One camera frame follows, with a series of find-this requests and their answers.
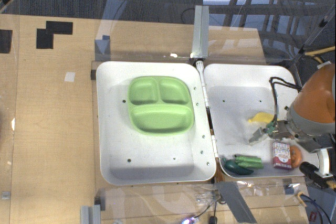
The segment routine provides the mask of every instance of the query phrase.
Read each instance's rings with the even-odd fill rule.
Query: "green plate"
[[[180,134],[194,124],[186,84],[173,77],[139,77],[128,89],[131,123],[144,134]]]

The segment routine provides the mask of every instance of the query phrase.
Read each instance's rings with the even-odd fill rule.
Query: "dark green vegetable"
[[[236,155],[236,163],[240,162],[249,162],[249,163],[262,163],[261,158],[258,157],[248,157],[248,156],[237,156]]]
[[[253,173],[253,170],[240,167],[232,159],[225,162],[224,168],[237,175],[250,175]]]
[[[262,163],[250,163],[250,162],[241,162],[237,163],[238,166],[242,168],[250,168],[250,169],[264,169],[264,165]]]

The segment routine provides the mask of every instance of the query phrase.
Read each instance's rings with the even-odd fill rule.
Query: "wooden table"
[[[94,159],[90,79],[91,63],[95,60],[94,40],[102,29],[101,21],[33,16],[19,19],[19,28],[6,25],[14,31],[19,29],[20,48],[11,177],[3,176],[7,162],[3,162],[2,157],[0,159],[0,191],[10,190],[12,196],[10,200],[0,201],[0,223],[78,224],[80,207],[92,206],[96,190],[106,186],[97,177],[100,173]],[[36,49],[36,29],[46,28],[47,20],[73,22],[73,34],[54,35],[54,49]],[[5,29],[1,21],[4,20],[0,20],[0,29]],[[155,49],[160,57],[168,58],[171,53],[187,57],[191,51],[191,25],[113,22],[113,27],[107,29],[112,31],[111,47],[118,56],[132,56],[130,51],[134,50],[145,53]],[[256,31],[222,31],[222,34],[219,29],[210,31],[211,53],[241,56],[248,50],[250,56],[262,58]],[[0,61],[6,64],[6,56],[12,54],[13,51],[9,55],[0,55]],[[65,81],[67,72],[75,73],[73,82]],[[305,189],[302,179],[294,180]],[[168,199],[184,195],[180,186],[165,187]],[[120,190],[108,187],[112,193]],[[271,189],[276,190],[275,193],[246,198],[259,223],[307,223],[305,210],[298,206],[295,198],[285,196],[278,186]],[[155,205],[154,195],[139,198],[134,189],[131,191],[135,193],[127,197],[131,203],[138,201],[143,205],[152,201]],[[218,208],[217,215],[219,223],[236,223],[227,206]],[[139,216],[140,213],[122,220],[123,223],[179,223],[181,220],[181,216],[174,214],[164,218],[148,214]],[[106,211],[102,218],[102,223],[107,224],[113,223],[114,216]]]

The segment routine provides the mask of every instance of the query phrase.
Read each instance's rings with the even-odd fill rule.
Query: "white tray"
[[[141,76],[184,81],[191,94],[195,123],[184,134],[145,135],[131,125],[127,103],[130,82]],[[105,62],[97,69],[101,172],[114,185],[205,181],[216,162],[197,70],[183,63]]]
[[[248,123],[258,112],[274,114],[274,100],[269,84],[270,77],[281,77],[294,83],[291,73],[279,66],[221,65],[212,64],[205,68],[210,112],[213,122],[217,148],[220,157],[234,158],[235,154],[261,157],[265,168],[256,170],[248,176],[238,176],[229,171],[225,173],[235,178],[302,176],[299,168],[293,170],[275,169],[272,166],[272,143],[267,138],[253,146],[248,145],[252,134],[262,125]],[[279,103],[279,119],[286,116],[285,106],[290,106],[297,91],[276,86]],[[297,145],[294,140],[284,140]],[[303,160],[319,166],[316,153],[308,153],[301,148]]]

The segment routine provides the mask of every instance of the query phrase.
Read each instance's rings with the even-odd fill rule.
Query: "red box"
[[[273,143],[273,167],[280,169],[292,169],[289,145],[286,143]]]

